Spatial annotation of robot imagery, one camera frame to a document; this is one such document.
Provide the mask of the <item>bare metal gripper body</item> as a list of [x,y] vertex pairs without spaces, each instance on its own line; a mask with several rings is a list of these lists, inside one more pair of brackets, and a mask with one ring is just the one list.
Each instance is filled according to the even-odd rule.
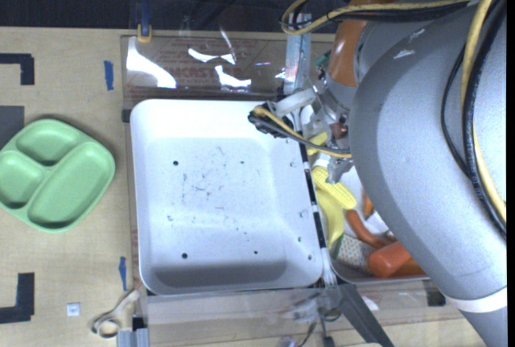
[[344,107],[322,84],[315,84],[313,89],[315,91],[314,121],[327,133],[326,145],[337,149],[342,154],[349,155],[350,143],[347,123],[349,109]]

